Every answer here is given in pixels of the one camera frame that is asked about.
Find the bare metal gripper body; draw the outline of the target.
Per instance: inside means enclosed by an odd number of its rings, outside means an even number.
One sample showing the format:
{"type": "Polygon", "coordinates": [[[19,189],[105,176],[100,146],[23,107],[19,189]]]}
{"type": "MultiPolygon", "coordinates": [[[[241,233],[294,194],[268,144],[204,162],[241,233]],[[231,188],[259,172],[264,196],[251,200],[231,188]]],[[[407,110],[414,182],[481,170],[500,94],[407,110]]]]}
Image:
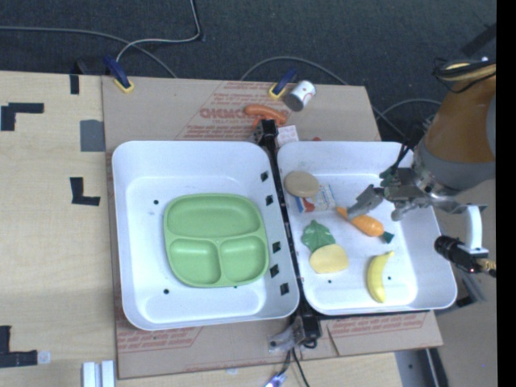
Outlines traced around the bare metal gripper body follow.
{"type": "Polygon", "coordinates": [[[389,168],[381,173],[381,187],[386,200],[421,200],[429,206],[455,213],[460,210],[456,201],[458,190],[438,182],[426,169],[389,168]]]}

